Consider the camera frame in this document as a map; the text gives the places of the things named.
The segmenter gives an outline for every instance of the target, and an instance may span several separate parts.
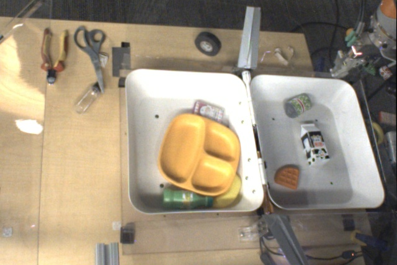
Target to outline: scissors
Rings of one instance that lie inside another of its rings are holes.
[[[78,34],[83,32],[84,44],[81,45],[77,39]],[[78,27],[74,33],[74,42],[84,52],[88,54],[91,59],[92,65],[94,65],[95,74],[98,80],[98,86],[100,91],[105,91],[104,77],[102,76],[102,69],[100,68],[99,50],[100,46],[105,40],[105,33],[102,30],[94,29],[92,31],[86,30],[84,26]]]

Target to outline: pliers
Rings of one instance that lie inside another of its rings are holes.
[[[62,72],[65,68],[63,62],[66,59],[66,54],[68,51],[68,35],[69,33],[67,30],[62,32],[61,40],[60,40],[60,55],[57,61],[55,62],[54,66],[52,66],[51,57],[50,57],[50,43],[51,43],[52,33],[50,28],[46,28],[44,30],[43,44],[42,44],[43,63],[41,68],[47,72],[47,82],[49,84],[54,84],[56,79],[56,72]]]

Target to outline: metal bracket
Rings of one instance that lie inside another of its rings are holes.
[[[247,7],[244,20],[243,37],[237,67],[240,69],[256,69],[258,63],[259,31],[261,28],[261,9]]]
[[[134,244],[135,242],[135,224],[128,223],[120,229],[120,243]]]
[[[119,265],[118,243],[98,243],[95,250],[95,265]]]
[[[262,220],[265,221],[290,264],[309,264],[286,215],[264,214]]]
[[[122,42],[121,47],[112,48],[112,73],[116,78],[119,77],[118,86],[125,87],[125,70],[131,71],[131,51],[128,42]]]

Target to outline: brown cookie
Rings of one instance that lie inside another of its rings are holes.
[[[299,181],[299,169],[294,166],[282,166],[274,176],[274,182],[284,187],[296,190]]]

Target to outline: white container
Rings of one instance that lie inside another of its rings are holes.
[[[291,119],[283,103],[303,92],[312,108]],[[305,210],[375,208],[383,203],[385,193],[351,85],[340,79],[260,75],[251,82],[251,93],[273,203]],[[320,129],[331,157],[328,163],[307,165],[302,122],[314,122]],[[295,191],[274,182],[276,170],[285,164],[299,166]]]
[[[223,123],[241,144],[237,173],[241,176],[241,200],[228,211],[247,212],[263,201],[263,187],[256,158],[254,133],[244,83],[235,75],[181,71],[136,70],[125,83],[128,121],[128,181],[132,205],[144,213],[175,213],[165,210],[157,160],[171,120],[191,113],[196,100],[223,107]],[[194,212],[217,212],[215,209]]]
[[[136,70],[126,80],[128,120],[128,181],[132,205],[143,213],[186,213],[162,207],[166,180],[158,170],[158,154],[171,120],[190,113],[196,100],[225,109],[224,123],[240,139],[238,174],[240,199],[223,210],[194,212],[248,212],[263,201],[263,187],[244,83],[235,75],[182,71]],[[336,79],[256,76],[251,85],[266,179],[275,205],[283,209],[373,208],[384,199],[383,187],[353,88]],[[307,93],[313,108],[291,119],[283,103]],[[317,169],[308,169],[300,142],[300,123],[316,121],[332,157]],[[296,191],[274,183],[276,170],[300,167]]]

